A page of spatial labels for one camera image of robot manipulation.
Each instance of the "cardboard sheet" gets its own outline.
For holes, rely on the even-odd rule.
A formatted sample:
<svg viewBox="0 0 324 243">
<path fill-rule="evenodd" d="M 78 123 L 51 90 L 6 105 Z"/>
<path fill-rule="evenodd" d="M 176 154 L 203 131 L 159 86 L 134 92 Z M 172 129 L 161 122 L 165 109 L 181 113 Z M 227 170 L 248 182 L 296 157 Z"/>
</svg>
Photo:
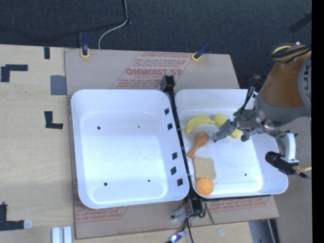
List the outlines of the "cardboard sheet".
<svg viewBox="0 0 324 243">
<path fill-rule="evenodd" d="M 169 213 L 183 201 L 93 210 L 78 198 L 70 101 L 81 89 L 156 89 L 164 75 L 173 75 L 175 93 L 181 89 L 238 89 L 229 55 L 204 54 L 193 62 L 190 53 L 90 50 L 83 59 L 80 49 L 65 50 L 67 104 L 72 161 L 76 238 L 182 228 Z M 272 196 L 224 199 L 206 203 L 204 218 L 191 226 L 224 224 L 278 217 Z"/>
</svg>

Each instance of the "light wood surface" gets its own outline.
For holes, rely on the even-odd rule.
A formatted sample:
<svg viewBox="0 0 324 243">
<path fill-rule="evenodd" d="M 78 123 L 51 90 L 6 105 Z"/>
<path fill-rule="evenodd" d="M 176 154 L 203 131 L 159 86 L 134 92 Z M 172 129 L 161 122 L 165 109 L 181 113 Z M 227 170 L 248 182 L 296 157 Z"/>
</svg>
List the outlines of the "light wood surface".
<svg viewBox="0 0 324 243">
<path fill-rule="evenodd" d="M 32 228 L 0 231 L 0 242 L 51 242 L 52 227 L 72 226 L 73 194 L 66 96 L 53 96 L 51 75 L 65 75 L 64 49 L 0 45 L 0 66 L 27 64 L 0 83 L 0 201 L 7 220 L 31 220 Z M 62 130 L 46 129 L 44 111 Z M 195 227 L 194 242 L 252 242 L 247 222 Z M 167 242 L 176 231 L 157 231 L 73 242 Z M 186 236 L 180 242 L 190 242 Z"/>
</svg>

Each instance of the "yellow banana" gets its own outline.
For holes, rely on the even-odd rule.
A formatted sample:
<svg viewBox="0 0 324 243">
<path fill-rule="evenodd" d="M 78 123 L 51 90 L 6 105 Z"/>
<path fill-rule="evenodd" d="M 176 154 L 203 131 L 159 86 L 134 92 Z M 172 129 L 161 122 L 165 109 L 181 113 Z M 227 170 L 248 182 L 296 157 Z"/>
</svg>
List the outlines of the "yellow banana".
<svg viewBox="0 0 324 243">
<path fill-rule="evenodd" d="M 216 115 L 216 116 L 214 117 L 214 120 L 215 120 L 216 124 L 217 124 L 219 127 L 221 127 L 221 126 L 222 126 L 222 125 L 227 121 L 227 118 L 226 118 L 224 115 L 222 115 L 222 114 L 218 114 L 218 115 Z M 235 131 L 233 131 L 233 132 L 231 133 L 231 136 L 232 136 L 233 138 L 235 138 L 235 139 L 240 138 L 240 137 L 241 137 L 241 131 L 238 130 L 238 129 L 235 129 Z"/>
<path fill-rule="evenodd" d="M 206 115 L 197 115 L 186 123 L 185 132 L 189 135 L 194 128 L 201 124 L 214 124 L 215 120 L 209 119 Z"/>
</svg>

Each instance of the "orange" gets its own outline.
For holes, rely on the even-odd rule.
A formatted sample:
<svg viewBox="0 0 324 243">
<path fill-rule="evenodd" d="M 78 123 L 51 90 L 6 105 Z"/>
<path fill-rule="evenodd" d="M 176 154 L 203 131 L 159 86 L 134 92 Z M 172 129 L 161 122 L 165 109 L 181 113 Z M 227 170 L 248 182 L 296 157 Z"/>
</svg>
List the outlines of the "orange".
<svg viewBox="0 0 324 243">
<path fill-rule="evenodd" d="M 211 194 L 214 190 L 214 182 L 208 177 L 202 177 L 197 181 L 196 189 L 202 195 Z"/>
</svg>

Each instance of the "empty white tray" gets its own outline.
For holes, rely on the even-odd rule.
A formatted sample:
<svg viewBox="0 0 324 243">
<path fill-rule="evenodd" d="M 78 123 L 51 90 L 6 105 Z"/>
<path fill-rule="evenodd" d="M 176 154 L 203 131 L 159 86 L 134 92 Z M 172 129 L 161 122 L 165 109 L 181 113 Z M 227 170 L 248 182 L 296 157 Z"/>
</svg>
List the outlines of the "empty white tray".
<svg viewBox="0 0 324 243">
<path fill-rule="evenodd" d="M 176 94 L 185 151 L 192 148 L 197 132 L 205 131 L 210 135 L 210 141 L 196 151 L 196 156 L 210 157 L 215 165 L 214 191 L 210 195 L 201 195 L 204 198 L 278 194 L 287 189 L 287 176 L 265 161 L 267 152 L 278 152 L 275 139 L 269 135 L 253 135 L 247 142 L 228 136 L 214 143 L 212 135 L 219 131 L 216 124 L 197 126 L 190 135 L 184 132 L 187 121 L 200 114 L 214 119 L 220 113 L 233 120 L 233 113 L 243 105 L 246 93 L 243 89 L 195 89 L 181 90 Z M 252 109 L 252 106 L 253 99 L 246 109 Z M 187 162 L 195 189 L 192 159 L 187 158 Z"/>
<path fill-rule="evenodd" d="M 89 208 L 183 199 L 189 182 L 170 101 L 157 90 L 72 96 L 78 193 Z"/>
</svg>

